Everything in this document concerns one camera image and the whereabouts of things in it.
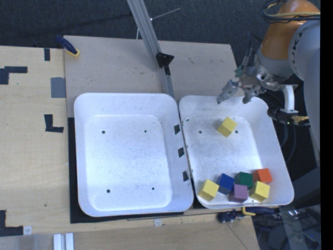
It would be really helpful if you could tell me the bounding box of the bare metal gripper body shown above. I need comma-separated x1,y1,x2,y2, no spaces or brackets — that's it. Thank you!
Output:
237,66,285,91

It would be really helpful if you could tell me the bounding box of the yellow cube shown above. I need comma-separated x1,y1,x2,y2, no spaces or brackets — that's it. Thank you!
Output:
248,180,271,203
197,179,220,202
216,116,238,138

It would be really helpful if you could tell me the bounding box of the white plastic tray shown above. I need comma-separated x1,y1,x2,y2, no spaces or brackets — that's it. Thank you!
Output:
178,95,295,210
73,92,195,218

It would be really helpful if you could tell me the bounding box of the orange cube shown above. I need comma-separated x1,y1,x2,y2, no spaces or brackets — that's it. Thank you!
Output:
252,168,273,184

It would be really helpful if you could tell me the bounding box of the green cube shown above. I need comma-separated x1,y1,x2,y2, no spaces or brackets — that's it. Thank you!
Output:
234,171,254,190

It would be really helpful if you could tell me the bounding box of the blue cube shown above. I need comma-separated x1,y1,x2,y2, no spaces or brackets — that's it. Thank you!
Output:
217,173,236,195

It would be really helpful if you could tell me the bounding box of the purple cube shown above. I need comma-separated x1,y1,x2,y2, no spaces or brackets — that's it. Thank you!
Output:
228,183,249,204

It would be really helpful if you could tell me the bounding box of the pale wood board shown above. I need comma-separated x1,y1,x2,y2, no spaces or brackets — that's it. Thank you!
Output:
63,35,255,234

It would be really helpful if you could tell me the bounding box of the black cylinder on white bracket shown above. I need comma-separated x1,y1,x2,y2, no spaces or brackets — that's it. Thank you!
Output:
267,84,299,124

